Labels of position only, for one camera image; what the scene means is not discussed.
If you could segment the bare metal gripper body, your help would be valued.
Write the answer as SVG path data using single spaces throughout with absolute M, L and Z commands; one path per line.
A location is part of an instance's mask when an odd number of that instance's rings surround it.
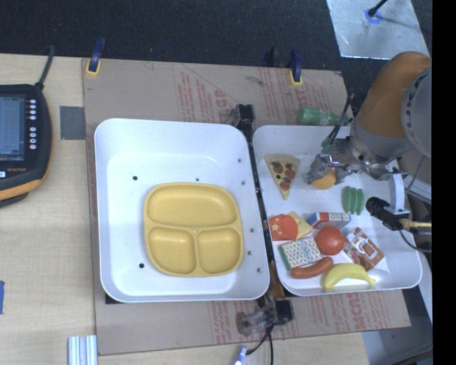
M 375 180 L 384 180 L 397 173 L 390 160 L 373 154 L 357 138 L 347 136 L 334 140 L 329 151 L 329 165 L 343 167 L 353 173 L 366 173 Z

